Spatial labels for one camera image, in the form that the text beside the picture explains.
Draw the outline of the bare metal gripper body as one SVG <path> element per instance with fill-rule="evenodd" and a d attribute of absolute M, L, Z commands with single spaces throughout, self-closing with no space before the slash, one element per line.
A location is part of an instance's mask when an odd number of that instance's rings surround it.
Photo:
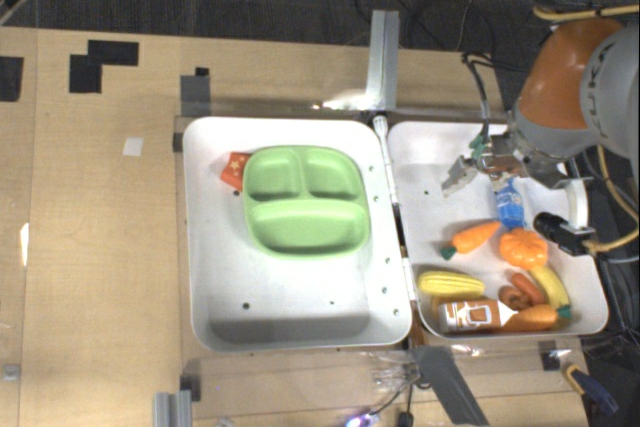
<path fill-rule="evenodd" d="M 516 132 L 481 136 L 474 146 L 475 168 L 491 179 L 529 177 L 533 147 Z"/>

